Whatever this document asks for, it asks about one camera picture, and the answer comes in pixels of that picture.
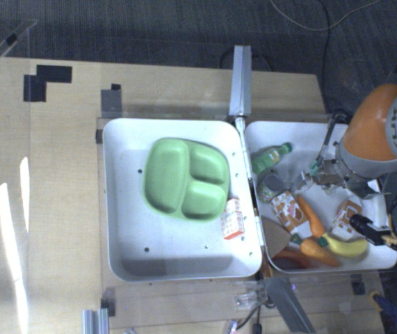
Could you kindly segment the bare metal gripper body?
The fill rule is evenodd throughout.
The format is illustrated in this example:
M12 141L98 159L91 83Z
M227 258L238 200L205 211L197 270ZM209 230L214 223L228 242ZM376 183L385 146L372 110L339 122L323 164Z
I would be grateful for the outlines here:
M315 160L309 167L313 182L323 188L346 187L345 174L336 159Z

